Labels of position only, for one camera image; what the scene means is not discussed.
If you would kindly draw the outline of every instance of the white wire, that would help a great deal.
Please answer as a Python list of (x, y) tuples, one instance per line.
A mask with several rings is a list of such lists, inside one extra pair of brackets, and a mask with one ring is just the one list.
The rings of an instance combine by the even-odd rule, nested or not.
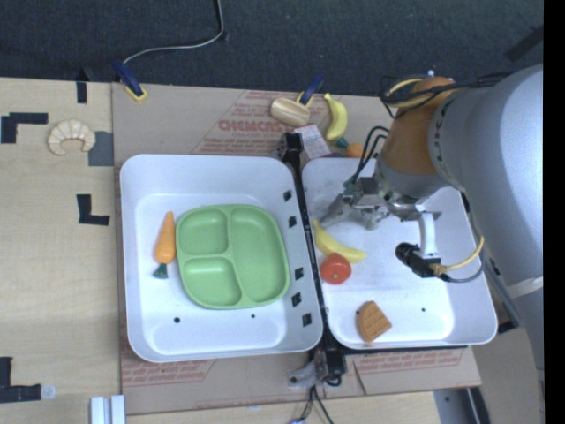
[(131, 55), (130, 57), (127, 57), (123, 61), (122, 64), (129, 63), (134, 58), (141, 57), (142, 55), (146, 55), (147, 53), (150, 53), (150, 52), (163, 52), (163, 51), (167, 51), (167, 50), (197, 49), (197, 48), (200, 48), (200, 47), (205, 47), (205, 46), (211, 44), (212, 42), (216, 42), (218, 39), (220, 39), (223, 36), (223, 13), (222, 13), (222, 2), (220, 0), (215, 0), (215, 2), (217, 4), (218, 18), (220, 20), (220, 31), (214, 37), (208, 39), (207, 41), (200, 42), (198, 44), (188, 44), (188, 45), (184, 45), (184, 46), (171, 46), (171, 47), (153, 47), (151, 49), (145, 49), (145, 50), (142, 50), (141, 52), (138, 52), (136, 54)]

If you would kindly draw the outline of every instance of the banana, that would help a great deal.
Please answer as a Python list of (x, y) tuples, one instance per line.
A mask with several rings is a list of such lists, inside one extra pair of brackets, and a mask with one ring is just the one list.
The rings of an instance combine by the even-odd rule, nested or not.
[(364, 251), (339, 243), (320, 226), (318, 220), (312, 221), (312, 227), (314, 228), (314, 243), (324, 254), (338, 253), (351, 263), (360, 262), (367, 256)]
[(328, 101), (332, 113), (332, 122), (326, 131), (326, 140), (335, 141), (341, 138), (347, 129), (347, 109), (341, 102), (335, 101), (329, 93), (324, 95), (324, 99)]

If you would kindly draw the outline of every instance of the blue clamp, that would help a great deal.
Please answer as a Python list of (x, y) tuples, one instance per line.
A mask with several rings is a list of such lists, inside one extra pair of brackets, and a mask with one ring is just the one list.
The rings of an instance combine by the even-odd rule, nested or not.
[(143, 101), (147, 97), (147, 91), (141, 87), (138, 80), (133, 75), (132, 70), (121, 61), (116, 60), (112, 63), (112, 69), (125, 84), (125, 91), (137, 102)]
[(318, 74), (316, 77), (314, 77), (312, 83), (310, 83), (310, 85), (308, 85), (308, 87), (302, 93), (300, 93), (297, 102), (303, 105), (308, 105), (310, 103), (310, 100), (312, 99), (312, 96), (315, 93), (318, 93), (323, 87), (323, 85), (324, 85), (324, 75)]

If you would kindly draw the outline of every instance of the cable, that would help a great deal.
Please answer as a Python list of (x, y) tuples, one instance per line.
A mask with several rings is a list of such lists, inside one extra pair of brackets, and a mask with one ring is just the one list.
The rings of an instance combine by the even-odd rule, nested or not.
[(461, 267), (464, 267), (467, 264), (469, 264), (473, 259), (475, 259), (479, 255), (479, 253), (483, 249), (484, 244), (485, 244), (485, 238), (481, 236), (480, 240), (478, 241), (477, 248), (475, 248), (475, 251), (473, 251), (471, 255), (468, 258), (464, 259), (463, 261), (453, 265), (443, 265), (443, 264), (434, 263), (434, 264), (430, 264), (429, 267), (430, 269), (433, 270), (433, 273), (436, 276), (443, 279), (444, 281), (447, 281), (448, 283), (468, 283), (473, 279), (475, 279), (476, 277), (478, 277), (481, 274), (482, 269), (479, 269), (477, 273), (464, 279), (452, 278), (451, 276), (447, 275), (447, 273), (451, 270), (460, 269)]
[[(385, 89), (380, 92), (379, 98), (382, 104), (385, 106), (388, 114), (393, 119), (398, 119), (401, 115), (407, 113), (408, 111), (415, 110), (419, 107), (426, 105), (432, 99), (445, 93), (447, 91), (456, 91), (465, 88), (472, 87), (492, 87), (496, 85), (503, 78), (504, 74), (493, 74), (491, 76), (485, 76), (479, 78), (477, 81), (467, 84), (452, 83), (450, 85), (442, 85), (437, 87), (431, 87), (423, 91), (417, 91), (414, 93), (409, 92), (407, 95), (398, 95), (398, 93), (409, 85), (418, 83), (424, 78), (416, 79), (404, 79), (396, 82), (392, 87)], [(393, 114), (390, 108), (398, 108), (396, 115)]]
[(329, 417), (328, 410), (326, 410), (326, 407), (321, 403), (320, 396), (318, 396), (318, 391), (316, 390), (316, 385), (313, 386), (313, 390), (314, 390), (314, 396), (316, 397), (316, 400), (318, 401), (318, 404), (320, 405), (321, 410), (324, 412), (324, 415), (326, 416), (328, 423), (334, 424), (332, 419)]
[(196, 43), (196, 44), (188, 44), (188, 45), (183, 45), (183, 46), (171, 46), (171, 47), (153, 47), (151, 49), (145, 49), (145, 50), (142, 50), (141, 52), (138, 52), (136, 54), (131, 55), (130, 57), (127, 57), (123, 61), (122, 64), (127, 64), (130, 61), (132, 61), (133, 59), (141, 57), (142, 55), (146, 55), (147, 53), (162, 52), (162, 51), (167, 51), (167, 50), (197, 49), (197, 48), (205, 47), (209, 44), (212, 44), (213, 42), (216, 42), (217, 40), (219, 40), (220, 38), (222, 38), (225, 35), (221, 0), (214, 0), (214, 7), (215, 7), (216, 18), (217, 18), (217, 21), (218, 21), (219, 31), (212, 38), (208, 39), (207, 41), (199, 42), (199, 43)]
[(326, 379), (326, 384), (332, 387), (337, 387), (342, 384), (342, 377), (340, 375), (335, 375), (331, 379)]
[(310, 393), (308, 394), (308, 400), (306, 401), (306, 405), (304, 407), (302, 414), (300, 415), (299, 418), (291, 421), (290, 424), (302, 424), (302, 423), (305, 422), (306, 418), (308, 416), (310, 416), (310, 413), (312, 412), (314, 398), (316, 398), (316, 401), (320, 405), (320, 408), (321, 408), (322, 412), (324, 413), (324, 416), (326, 416), (326, 420), (328, 420), (328, 423), (334, 424), (332, 419), (329, 417), (328, 410), (326, 410), (326, 407), (321, 402), (320, 396), (318, 396), (318, 391), (316, 390), (316, 385), (313, 385), (310, 388)]
[(369, 163), (369, 160), (371, 160), (371, 158), (373, 157), (373, 153), (377, 148), (377, 143), (379, 142), (379, 140), (385, 140), (387, 138), (387, 136), (383, 135), (382, 133), (377, 135), (377, 137), (373, 142), (373, 145), (371, 146), (371, 149), (369, 150), (369, 154), (367, 154), (367, 148), (369, 147), (369, 142), (371, 141), (371, 137), (373, 136), (373, 133), (378, 130), (388, 133), (388, 128), (382, 125), (376, 125), (369, 131), (369, 133), (365, 138), (365, 145), (363, 146), (361, 157), (359, 158), (359, 165), (357, 167), (357, 170), (355, 171), (355, 174), (351, 177), (351, 182), (355, 182), (358, 179), (359, 174), (361, 174), (361, 171)]

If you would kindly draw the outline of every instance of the green divided plate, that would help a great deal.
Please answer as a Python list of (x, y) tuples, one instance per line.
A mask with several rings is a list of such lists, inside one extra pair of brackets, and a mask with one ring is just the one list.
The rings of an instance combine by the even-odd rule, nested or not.
[(258, 307), (278, 300), (289, 288), (278, 224), (256, 206), (207, 206), (182, 214), (177, 258), (186, 293), (203, 307)]

